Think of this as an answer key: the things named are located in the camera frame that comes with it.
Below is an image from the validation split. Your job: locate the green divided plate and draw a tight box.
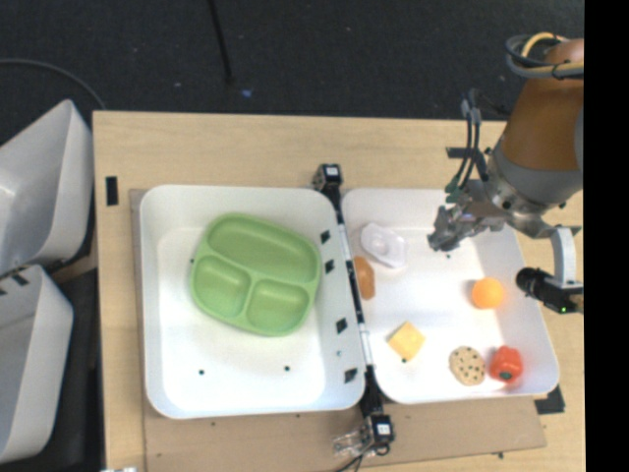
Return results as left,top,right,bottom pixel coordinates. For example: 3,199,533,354
187,211,323,339

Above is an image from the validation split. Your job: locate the yellow cheese wedge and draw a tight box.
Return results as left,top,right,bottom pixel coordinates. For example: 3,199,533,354
386,320,428,363

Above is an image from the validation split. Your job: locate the black cylinder on white bracket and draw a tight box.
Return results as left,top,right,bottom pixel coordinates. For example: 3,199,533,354
515,226,585,315

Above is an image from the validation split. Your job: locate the white plastic tray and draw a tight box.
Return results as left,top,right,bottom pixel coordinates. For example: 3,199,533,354
340,187,561,406
139,184,368,420

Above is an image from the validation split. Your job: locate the orange ball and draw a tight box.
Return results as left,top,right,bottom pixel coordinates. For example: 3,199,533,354
471,276,506,311

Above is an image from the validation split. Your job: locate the orange oblong toy bread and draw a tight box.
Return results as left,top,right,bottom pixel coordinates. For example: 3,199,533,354
353,256,377,301

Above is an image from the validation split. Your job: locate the red bell pepper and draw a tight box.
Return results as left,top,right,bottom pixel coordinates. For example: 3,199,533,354
487,344,524,384

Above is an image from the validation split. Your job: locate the chocolate chip biscuit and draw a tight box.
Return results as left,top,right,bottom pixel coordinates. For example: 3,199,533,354
447,345,487,387

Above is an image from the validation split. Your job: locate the clear plastic cup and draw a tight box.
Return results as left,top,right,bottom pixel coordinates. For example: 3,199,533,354
359,221,410,269

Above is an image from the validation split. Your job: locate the thin black and white rod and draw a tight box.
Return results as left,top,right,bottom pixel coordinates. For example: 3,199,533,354
325,184,383,418

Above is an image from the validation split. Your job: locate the black block with thin wires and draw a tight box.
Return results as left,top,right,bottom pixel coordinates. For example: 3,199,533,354
367,413,397,444
313,162,343,190

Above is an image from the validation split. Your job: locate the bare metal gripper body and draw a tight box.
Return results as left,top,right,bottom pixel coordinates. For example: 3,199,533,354
454,179,566,240

